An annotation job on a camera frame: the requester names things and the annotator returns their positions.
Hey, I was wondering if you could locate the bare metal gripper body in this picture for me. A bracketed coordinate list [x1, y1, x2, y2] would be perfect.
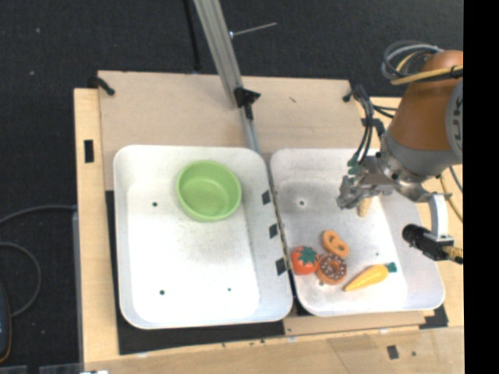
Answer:
[351, 157, 434, 204]

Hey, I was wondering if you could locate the white plastic tray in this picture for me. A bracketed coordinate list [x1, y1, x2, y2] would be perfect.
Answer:
[268, 147, 446, 318]
[112, 144, 295, 330]

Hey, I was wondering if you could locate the orange toy pretzel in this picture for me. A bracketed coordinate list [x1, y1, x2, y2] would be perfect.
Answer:
[321, 230, 351, 259]

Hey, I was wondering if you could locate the red toy tomato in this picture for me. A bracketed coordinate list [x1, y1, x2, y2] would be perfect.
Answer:
[290, 245, 321, 277]

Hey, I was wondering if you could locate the chocolate toy doughnut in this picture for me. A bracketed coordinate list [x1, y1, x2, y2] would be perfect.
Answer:
[315, 252, 349, 286]

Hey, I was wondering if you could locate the yellow toy carrot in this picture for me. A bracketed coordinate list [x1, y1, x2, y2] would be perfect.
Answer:
[343, 261, 398, 293]

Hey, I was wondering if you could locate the green bowl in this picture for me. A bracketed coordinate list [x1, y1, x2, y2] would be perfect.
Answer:
[175, 160, 243, 223]

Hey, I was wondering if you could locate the brown cardboard board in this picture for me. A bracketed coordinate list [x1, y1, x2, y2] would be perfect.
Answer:
[96, 70, 436, 337]

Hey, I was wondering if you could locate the black cylinder on white bracket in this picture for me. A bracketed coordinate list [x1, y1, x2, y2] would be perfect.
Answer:
[402, 192, 464, 265]

